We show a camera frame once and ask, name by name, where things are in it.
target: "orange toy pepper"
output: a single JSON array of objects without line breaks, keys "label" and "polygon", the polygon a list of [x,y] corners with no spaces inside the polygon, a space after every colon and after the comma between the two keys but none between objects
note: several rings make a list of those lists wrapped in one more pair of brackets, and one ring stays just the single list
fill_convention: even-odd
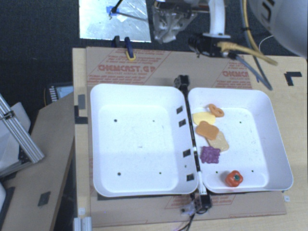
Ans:
[{"label": "orange toy pepper", "polygon": [[232,171],[225,179],[225,182],[231,187],[237,187],[242,181],[243,177],[237,170]]}]

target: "aluminum sheet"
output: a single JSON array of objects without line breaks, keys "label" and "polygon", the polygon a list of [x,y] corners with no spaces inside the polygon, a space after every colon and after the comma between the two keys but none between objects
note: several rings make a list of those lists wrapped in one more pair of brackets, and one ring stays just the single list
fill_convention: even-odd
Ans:
[{"label": "aluminum sheet", "polygon": [[120,40],[129,37],[135,42],[151,42],[145,0],[123,0],[112,19],[109,11],[119,0],[79,0],[81,39]]}]

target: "plastic food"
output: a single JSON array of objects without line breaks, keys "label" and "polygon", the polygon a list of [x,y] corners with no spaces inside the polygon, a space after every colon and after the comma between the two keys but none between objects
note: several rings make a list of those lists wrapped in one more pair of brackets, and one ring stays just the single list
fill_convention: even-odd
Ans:
[{"label": "plastic food", "polygon": [[219,163],[220,149],[212,146],[203,146],[200,159],[202,163],[217,164]]},{"label": "plastic food", "polygon": [[222,131],[219,131],[215,140],[207,139],[207,142],[210,144],[210,146],[214,148],[219,148],[221,152],[224,152],[229,149],[229,144],[226,141],[226,138]]},{"label": "plastic food", "polygon": [[227,175],[225,182],[230,187],[237,187],[243,181],[243,177],[239,171],[234,170],[230,174]]},{"label": "plastic food", "polygon": [[225,113],[222,111],[222,109],[217,108],[214,104],[209,104],[208,108],[212,112],[212,114],[216,117],[223,117]]},{"label": "plastic food", "polygon": [[197,125],[202,121],[206,121],[208,124],[213,125],[216,121],[216,116],[211,112],[198,112],[192,115],[193,122]]},{"label": "plastic food", "polygon": [[206,121],[200,122],[196,128],[196,133],[210,140],[216,139],[219,129]]}]

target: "purple grapes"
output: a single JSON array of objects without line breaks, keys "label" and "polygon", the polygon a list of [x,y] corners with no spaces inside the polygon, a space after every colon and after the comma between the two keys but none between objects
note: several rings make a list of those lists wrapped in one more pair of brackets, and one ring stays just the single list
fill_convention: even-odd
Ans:
[{"label": "purple grapes", "polygon": [[220,156],[220,149],[216,149],[212,146],[203,146],[200,159],[202,163],[217,164]]}]

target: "yellow toy cheese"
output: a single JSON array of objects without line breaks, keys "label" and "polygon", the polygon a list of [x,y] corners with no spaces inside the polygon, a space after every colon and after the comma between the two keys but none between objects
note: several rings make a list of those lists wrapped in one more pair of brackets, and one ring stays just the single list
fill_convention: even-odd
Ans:
[{"label": "yellow toy cheese", "polygon": [[213,125],[216,121],[216,117],[210,112],[198,112],[192,115],[193,122],[197,125],[202,121],[206,121],[208,124]]}]

